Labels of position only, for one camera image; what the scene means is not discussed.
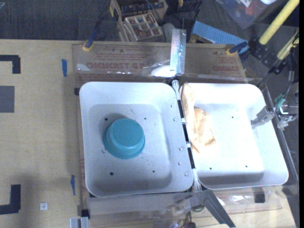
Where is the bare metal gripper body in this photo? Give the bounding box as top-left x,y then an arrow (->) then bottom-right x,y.
272,105 -> 299,116

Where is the brown cardboard board red print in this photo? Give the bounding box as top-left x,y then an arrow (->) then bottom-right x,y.
72,41 -> 284,228

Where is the orange cloth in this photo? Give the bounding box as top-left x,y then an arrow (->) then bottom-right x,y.
181,82 -> 217,154

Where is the white plastic tray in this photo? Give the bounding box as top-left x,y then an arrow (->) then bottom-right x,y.
179,82 -> 290,190
78,81 -> 194,198

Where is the teal bowl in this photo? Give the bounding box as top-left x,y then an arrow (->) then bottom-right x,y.
103,117 -> 146,160

